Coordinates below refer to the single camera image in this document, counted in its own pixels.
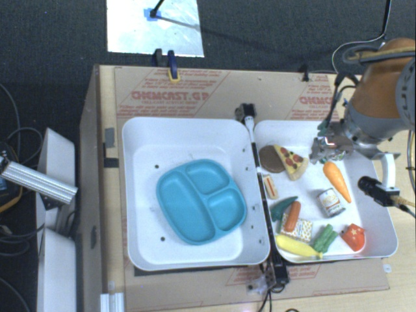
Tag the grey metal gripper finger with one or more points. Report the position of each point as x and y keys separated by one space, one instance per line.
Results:
x=314 y=151
x=327 y=158

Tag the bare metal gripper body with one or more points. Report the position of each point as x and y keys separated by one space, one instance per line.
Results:
x=345 y=145

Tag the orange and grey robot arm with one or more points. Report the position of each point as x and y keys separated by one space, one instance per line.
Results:
x=373 y=96

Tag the orange carrot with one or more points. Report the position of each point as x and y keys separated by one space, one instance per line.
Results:
x=338 y=179

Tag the toy pizza slice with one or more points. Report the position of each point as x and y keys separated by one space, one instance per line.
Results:
x=292 y=162

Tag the small white and orange can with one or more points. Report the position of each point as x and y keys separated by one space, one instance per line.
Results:
x=331 y=203

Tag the brown round biscuit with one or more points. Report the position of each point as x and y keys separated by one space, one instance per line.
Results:
x=269 y=159

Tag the toy sandwich slice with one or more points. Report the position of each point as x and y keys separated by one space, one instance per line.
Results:
x=270 y=187

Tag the thin black and white rod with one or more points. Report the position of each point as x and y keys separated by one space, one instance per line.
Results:
x=256 y=161

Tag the green chili pepper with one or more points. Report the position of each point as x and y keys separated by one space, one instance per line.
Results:
x=280 y=206

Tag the orange sausage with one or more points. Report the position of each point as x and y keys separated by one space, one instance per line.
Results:
x=292 y=216

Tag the orange and white packet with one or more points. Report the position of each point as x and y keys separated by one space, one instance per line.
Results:
x=304 y=231

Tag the white plastic tray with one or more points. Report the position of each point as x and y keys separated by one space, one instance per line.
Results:
x=370 y=226
x=146 y=206

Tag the green bean bundle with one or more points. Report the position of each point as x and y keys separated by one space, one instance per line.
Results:
x=324 y=239

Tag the yellow banana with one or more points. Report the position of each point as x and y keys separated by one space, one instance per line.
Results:
x=297 y=247

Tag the brown cardboard board red print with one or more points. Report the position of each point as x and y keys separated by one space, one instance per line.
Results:
x=195 y=93

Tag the blue divided plate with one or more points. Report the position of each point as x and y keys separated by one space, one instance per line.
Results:
x=191 y=203

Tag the black cylinder on white bracket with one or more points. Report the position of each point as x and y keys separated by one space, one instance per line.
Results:
x=378 y=188

